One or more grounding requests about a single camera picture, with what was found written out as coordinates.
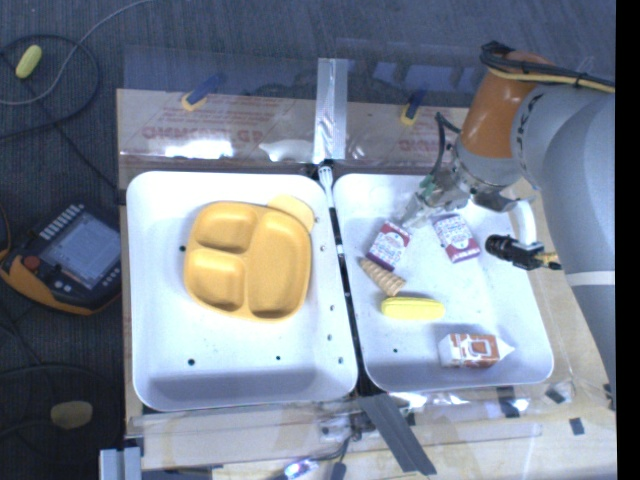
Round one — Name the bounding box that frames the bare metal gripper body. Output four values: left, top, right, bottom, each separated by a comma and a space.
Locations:
418, 166, 474, 211

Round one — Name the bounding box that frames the red and white carton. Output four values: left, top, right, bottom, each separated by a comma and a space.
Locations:
365, 220, 413, 272
431, 212, 482, 265

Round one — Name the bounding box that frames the tan ice cream cone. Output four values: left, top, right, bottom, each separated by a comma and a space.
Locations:
358, 256, 408, 298

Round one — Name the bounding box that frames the thin black and white rod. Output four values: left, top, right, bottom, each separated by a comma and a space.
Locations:
317, 164, 372, 395

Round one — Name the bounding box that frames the yellow corn cob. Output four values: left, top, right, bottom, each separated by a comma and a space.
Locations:
380, 295, 446, 321
14, 43, 44, 80

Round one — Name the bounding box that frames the white plastic tray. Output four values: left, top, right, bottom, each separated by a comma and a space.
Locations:
125, 169, 360, 413
331, 172, 556, 395

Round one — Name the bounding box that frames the orange and white carton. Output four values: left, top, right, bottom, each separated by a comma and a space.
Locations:
437, 332, 517, 370

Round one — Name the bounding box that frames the yellow divided plate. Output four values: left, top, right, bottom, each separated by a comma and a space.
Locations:
182, 200, 314, 323

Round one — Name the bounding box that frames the brown cardboard board red print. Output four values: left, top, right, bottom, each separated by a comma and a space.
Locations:
115, 87, 617, 480

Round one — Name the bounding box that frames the yellow round toy food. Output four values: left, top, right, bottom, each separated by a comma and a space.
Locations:
49, 399, 95, 431

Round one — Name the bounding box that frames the black cylinder on white bracket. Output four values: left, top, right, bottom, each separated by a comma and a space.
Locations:
484, 198, 546, 272

